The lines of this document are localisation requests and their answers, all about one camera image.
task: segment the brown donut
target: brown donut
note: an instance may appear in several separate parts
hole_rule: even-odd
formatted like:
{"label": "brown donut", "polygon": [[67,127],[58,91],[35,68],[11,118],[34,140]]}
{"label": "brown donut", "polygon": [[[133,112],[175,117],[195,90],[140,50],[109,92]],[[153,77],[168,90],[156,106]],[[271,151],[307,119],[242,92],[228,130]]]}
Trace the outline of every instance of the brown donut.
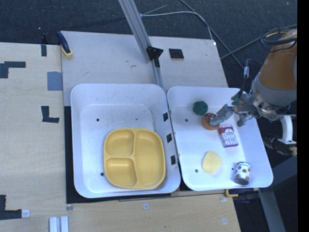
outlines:
{"label": "brown donut", "polygon": [[206,113],[202,117],[202,125],[207,130],[215,130],[218,129],[219,125],[211,126],[209,123],[216,117],[216,114],[213,113]]}

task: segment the yellow plate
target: yellow plate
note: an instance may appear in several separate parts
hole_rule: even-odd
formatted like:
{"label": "yellow plate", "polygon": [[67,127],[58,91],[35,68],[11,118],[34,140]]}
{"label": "yellow plate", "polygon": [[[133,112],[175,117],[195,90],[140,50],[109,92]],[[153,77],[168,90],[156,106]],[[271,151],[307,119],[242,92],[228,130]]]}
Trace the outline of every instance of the yellow plate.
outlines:
{"label": "yellow plate", "polygon": [[148,129],[111,131],[104,142],[104,171],[114,186],[150,189],[164,180],[165,153],[160,136]]}

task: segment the wooden surface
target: wooden surface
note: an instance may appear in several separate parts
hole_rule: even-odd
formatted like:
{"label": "wooden surface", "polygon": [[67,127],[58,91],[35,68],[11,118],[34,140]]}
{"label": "wooden surface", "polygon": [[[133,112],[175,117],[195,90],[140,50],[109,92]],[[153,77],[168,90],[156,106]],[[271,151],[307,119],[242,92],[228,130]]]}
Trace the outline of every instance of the wooden surface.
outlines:
{"label": "wooden surface", "polygon": [[[28,209],[30,217],[2,220],[0,231],[48,231],[48,219],[60,216],[74,232],[240,231],[233,200],[222,194],[73,204],[68,212],[63,93],[47,90],[47,72],[62,72],[60,47],[48,45],[42,57],[40,45],[0,43],[5,61],[27,66],[0,79],[0,194],[6,210]],[[59,123],[42,122],[41,106]]]}

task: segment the green object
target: green object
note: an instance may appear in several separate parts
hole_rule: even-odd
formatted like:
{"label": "green object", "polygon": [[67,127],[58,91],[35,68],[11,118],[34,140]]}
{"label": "green object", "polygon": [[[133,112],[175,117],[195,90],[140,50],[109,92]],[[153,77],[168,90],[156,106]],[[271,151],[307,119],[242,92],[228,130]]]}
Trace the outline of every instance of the green object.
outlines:
{"label": "green object", "polygon": [[208,111],[208,105],[203,101],[197,101],[194,103],[193,112],[197,115],[204,115]]}

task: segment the red box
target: red box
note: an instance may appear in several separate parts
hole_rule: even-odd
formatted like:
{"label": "red box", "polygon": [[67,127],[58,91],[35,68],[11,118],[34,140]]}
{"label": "red box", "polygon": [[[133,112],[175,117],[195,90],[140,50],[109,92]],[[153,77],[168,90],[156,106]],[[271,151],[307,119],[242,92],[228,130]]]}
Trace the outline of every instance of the red box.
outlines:
{"label": "red box", "polygon": [[238,145],[238,141],[232,125],[220,125],[218,132],[224,148]]}

